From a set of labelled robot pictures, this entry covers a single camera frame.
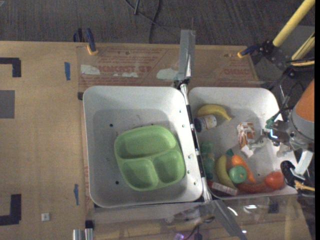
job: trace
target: yellow pole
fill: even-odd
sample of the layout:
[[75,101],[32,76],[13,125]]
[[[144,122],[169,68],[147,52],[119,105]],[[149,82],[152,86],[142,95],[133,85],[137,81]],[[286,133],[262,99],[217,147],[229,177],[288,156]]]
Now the yellow pole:
[[291,60],[302,59],[311,49],[315,47],[315,33],[313,33],[301,47],[292,55]]
[[304,0],[300,7],[295,11],[280,33],[272,41],[275,47],[280,47],[299,22],[304,18],[307,12],[315,5],[316,0]]

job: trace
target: gray square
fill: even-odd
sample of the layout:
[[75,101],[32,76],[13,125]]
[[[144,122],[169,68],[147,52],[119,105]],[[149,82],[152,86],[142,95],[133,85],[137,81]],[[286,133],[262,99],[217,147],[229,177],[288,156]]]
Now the gray square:
[[15,91],[0,90],[0,119],[15,118]]

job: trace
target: yellow banana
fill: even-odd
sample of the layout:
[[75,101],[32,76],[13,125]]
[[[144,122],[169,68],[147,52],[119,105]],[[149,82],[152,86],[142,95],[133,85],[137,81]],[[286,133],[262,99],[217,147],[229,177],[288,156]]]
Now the yellow banana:
[[218,176],[219,181],[222,185],[225,185],[229,188],[237,189],[228,175],[226,165],[227,165],[227,156],[223,154],[216,161],[216,164],[215,164],[216,175]]
[[231,117],[228,116],[227,111],[225,110],[224,107],[220,106],[220,105],[215,105],[215,104],[207,104],[202,106],[198,112],[197,112],[197,116],[198,117],[202,117],[205,115],[218,115],[218,116],[222,116],[225,119],[227,119],[228,121],[231,120]]

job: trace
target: white can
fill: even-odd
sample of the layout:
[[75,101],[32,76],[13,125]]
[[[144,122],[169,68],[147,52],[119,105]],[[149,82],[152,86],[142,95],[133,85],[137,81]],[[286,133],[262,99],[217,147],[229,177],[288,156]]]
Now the white can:
[[217,126],[217,119],[213,114],[196,117],[194,119],[195,130],[200,133],[203,130],[208,130]]

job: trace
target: green divided plate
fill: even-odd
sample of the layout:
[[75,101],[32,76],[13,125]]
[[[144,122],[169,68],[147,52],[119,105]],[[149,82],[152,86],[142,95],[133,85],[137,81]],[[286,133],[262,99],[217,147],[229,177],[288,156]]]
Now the green divided plate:
[[186,173],[178,141],[170,130],[160,125],[119,134],[114,153],[125,182],[137,191],[169,186],[179,182]]

